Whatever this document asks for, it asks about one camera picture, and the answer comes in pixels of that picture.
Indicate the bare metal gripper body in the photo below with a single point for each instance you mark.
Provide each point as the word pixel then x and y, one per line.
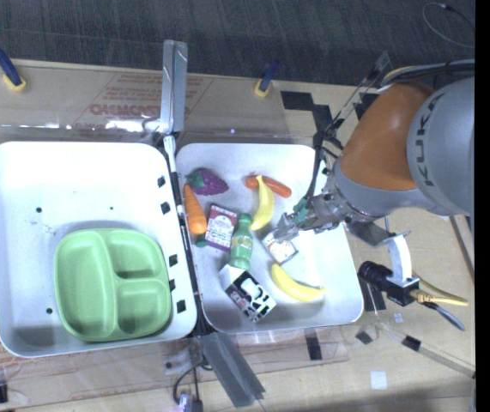
pixel 324 213

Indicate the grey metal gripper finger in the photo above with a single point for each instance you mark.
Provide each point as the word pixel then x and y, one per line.
pixel 280 231
pixel 291 221

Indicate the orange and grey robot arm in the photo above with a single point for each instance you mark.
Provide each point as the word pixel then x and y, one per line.
pixel 399 144

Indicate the white and orange packet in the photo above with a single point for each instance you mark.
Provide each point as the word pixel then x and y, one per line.
pixel 282 250

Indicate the yellow banana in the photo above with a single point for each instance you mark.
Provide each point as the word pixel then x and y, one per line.
pixel 264 207
pixel 292 287

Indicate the orange sausage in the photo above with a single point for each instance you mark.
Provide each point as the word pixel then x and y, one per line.
pixel 280 187

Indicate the green bottle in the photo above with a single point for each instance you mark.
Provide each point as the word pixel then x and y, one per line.
pixel 241 247

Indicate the red and purple carton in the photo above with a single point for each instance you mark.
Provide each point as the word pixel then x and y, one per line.
pixel 221 228

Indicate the white plastic tray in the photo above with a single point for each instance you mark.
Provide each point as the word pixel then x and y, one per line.
pixel 81 178
pixel 322 273

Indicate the black and white carton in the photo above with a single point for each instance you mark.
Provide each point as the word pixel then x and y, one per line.
pixel 251 295

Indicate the purple grapes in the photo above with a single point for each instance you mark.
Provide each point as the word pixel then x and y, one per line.
pixel 211 183

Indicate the orange carrot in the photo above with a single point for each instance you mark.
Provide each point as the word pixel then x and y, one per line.
pixel 194 213

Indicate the green divided plate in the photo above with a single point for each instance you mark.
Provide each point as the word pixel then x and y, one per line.
pixel 90 281

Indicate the brown cardboard board, red print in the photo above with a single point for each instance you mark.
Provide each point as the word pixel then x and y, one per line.
pixel 77 97

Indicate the black cylinder on white bracket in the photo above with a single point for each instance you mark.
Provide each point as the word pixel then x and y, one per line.
pixel 388 283

